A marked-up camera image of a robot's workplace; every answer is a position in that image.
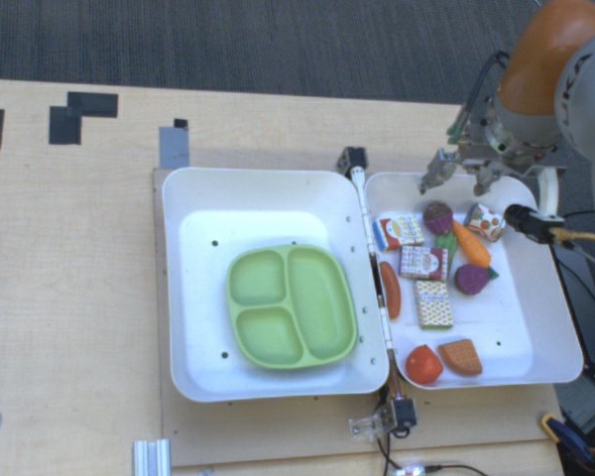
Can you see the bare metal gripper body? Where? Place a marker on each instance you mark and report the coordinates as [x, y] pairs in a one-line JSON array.
[[491, 148]]

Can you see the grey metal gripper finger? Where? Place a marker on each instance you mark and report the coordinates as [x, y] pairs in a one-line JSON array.
[[435, 171], [485, 179]]

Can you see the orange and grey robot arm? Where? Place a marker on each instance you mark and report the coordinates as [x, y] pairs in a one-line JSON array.
[[550, 67]]

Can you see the white can with orange print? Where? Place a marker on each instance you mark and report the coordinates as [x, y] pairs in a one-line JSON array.
[[487, 222]]

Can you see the purple cupcake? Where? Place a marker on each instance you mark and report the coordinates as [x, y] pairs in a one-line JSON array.
[[437, 216]]

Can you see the orange carrot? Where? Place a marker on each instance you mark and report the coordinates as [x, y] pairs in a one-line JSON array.
[[471, 244]]

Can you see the red and yellow carton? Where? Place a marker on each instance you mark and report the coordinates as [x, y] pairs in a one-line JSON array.
[[397, 230]]

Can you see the pink and white carton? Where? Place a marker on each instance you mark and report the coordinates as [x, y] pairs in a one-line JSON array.
[[423, 263]]

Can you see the purple beet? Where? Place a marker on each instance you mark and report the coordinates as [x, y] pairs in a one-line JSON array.
[[472, 279]]

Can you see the red sausage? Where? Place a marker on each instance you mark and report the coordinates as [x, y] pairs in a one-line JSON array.
[[391, 290]]

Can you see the yellow patterned carton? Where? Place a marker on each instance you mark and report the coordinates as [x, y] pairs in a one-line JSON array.
[[433, 304]]

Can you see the white plastic tray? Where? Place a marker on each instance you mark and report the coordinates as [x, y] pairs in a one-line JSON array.
[[203, 315], [525, 325]]

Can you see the orange waffle slice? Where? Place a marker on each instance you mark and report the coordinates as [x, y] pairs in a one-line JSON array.
[[461, 357]]

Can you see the red tomato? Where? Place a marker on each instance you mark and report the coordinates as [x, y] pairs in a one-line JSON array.
[[423, 364]]

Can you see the green divided plate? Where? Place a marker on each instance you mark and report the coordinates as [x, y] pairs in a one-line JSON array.
[[291, 306]]

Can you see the black cylinder on white bracket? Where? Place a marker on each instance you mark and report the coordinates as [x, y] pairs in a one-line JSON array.
[[533, 218]]

